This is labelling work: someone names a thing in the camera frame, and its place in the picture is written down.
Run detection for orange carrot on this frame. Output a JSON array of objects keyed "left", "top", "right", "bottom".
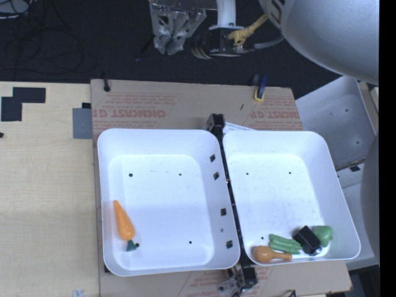
[{"left": 112, "top": 199, "right": 140, "bottom": 252}]

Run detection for white plastic tray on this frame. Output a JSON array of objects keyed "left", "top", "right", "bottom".
[
  {"left": 97, "top": 127, "right": 241, "bottom": 277},
  {"left": 222, "top": 129, "right": 362, "bottom": 267}
]

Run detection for black cylinder on white bracket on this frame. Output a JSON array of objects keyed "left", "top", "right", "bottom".
[{"left": 191, "top": 0, "right": 246, "bottom": 59}]

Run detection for thin black rod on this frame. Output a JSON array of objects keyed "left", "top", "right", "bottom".
[{"left": 213, "top": 126, "right": 252, "bottom": 269}]

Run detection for brown cardboard board red print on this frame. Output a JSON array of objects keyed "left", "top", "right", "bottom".
[{"left": 90, "top": 79, "right": 354, "bottom": 297}]

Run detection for black box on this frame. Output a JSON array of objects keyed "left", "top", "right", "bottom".
[{"left": 293, "top": 225, "right": 322, "bottom": 257}]

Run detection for green beans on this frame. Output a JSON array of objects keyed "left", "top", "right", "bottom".
[{"left": 267, "top": 233, "right": 303, "bottom": 255}]

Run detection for green pepper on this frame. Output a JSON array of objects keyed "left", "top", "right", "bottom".
[{"left": 312, "top": 225, "right": 334, "bottom": 248}]

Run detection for tan chicken drumstick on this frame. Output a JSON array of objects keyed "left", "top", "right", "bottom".
[{"left": 251, "top": 245, "right": 293, "bottom": 264}]

